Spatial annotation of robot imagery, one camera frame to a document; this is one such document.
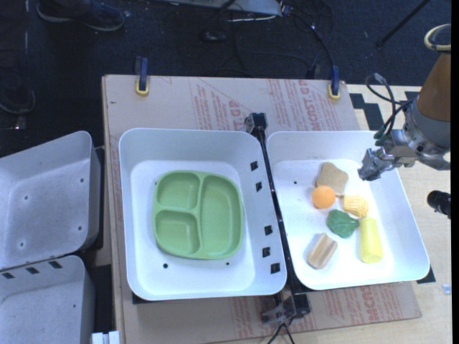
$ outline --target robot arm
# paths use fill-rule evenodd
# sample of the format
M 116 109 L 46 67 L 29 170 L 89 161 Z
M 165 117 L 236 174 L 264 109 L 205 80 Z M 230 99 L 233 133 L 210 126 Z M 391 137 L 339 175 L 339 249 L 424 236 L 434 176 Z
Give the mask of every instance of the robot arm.
M 426 35 L 426 45 L 431 34 L 432 31 Z M 429 48 L 438 51 L 439 47 L 431 45 Z M 376 145 L 381 148 L 366 151 L 359 169 L 362 180 L 376 180 L 385 171 L 400 166 L 411 167 L 415 161 L 439 171 L 450 169 L 450 162 L 443 157 L 450 151 L 451 54 L 450 45 L 440 48 L 440 57 L 419 96 L 402 108 L 405 115 L 403 129 L 389 129 L 384 135 L 375 135 Z

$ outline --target black shoe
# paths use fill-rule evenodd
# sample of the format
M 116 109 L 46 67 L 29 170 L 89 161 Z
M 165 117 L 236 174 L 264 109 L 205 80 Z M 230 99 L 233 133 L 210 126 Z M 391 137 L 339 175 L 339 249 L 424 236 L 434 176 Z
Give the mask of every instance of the black shoe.
M 35 96 L 15 67 L 0 67 L 0 108 L 14 115 L 31 112 Z
M 103 5 L 96 1 L 91 1 L 90 9 L 79 16 L 58 16 L 53 11 L 37 5 L 37 13 L 46 22 L 64 23 L 78 22 L 97 31 L 115 31 L 124 24 L 124 14 L 110 6 Z

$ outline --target orange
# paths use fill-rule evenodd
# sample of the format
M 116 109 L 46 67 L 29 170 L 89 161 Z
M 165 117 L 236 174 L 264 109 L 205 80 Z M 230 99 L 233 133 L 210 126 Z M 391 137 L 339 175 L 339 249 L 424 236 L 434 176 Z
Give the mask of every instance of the orange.
M 335 191 L 330 186 L 320 185 L 313 191 L 313 204 L 318 209 L 329 208 L 335 200 Z

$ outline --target dark floor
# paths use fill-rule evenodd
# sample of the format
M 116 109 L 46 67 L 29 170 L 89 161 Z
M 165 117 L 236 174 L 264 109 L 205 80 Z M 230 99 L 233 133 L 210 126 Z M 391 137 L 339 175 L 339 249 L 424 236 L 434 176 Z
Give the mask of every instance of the dark floor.
M 46 23 L 35 13 L 37 0 L 29 0 L 24 60 L 37 105 L 20 118 L 0 112 L 0 157 L 76 130 L 88 131 L 102 145 L 101 77 L 133 74 L 136 56 L 149 58 L 150 75 L 296 79 L 314 73 L 328 79 L 333 63 L 350 84 L 364 84 L 378 72 L 390 85 L 420 86 L 437 60 L 424 36 L 452 19 L 451 0 L 430 0 L 377 47 L 424 0 L 285 0 L 297 14 L 249 22 L 228 22 L 250 17 L 229 10 L 216 18 L 216 9 L 162 1 L 98 1 L 123 11 L 124 27 L 100 33 L 74 23 Z M 224 30 L 226 41 L 199 40 L 210 22 Z

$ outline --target person's leg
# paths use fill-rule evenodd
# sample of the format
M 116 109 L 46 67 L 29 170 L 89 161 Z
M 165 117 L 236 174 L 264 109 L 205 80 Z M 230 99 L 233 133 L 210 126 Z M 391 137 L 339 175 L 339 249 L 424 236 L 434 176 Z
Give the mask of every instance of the person's leg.
M 35 104 L 19 65 L 26 30 L 26 0 L 0 0 L 0 109 L 14 114 Z
M 39 0 L 38 15 L 47 22 L 80 22 L 100 31 L 113 31 L 124 23 L 124 15 L 90 0 Z

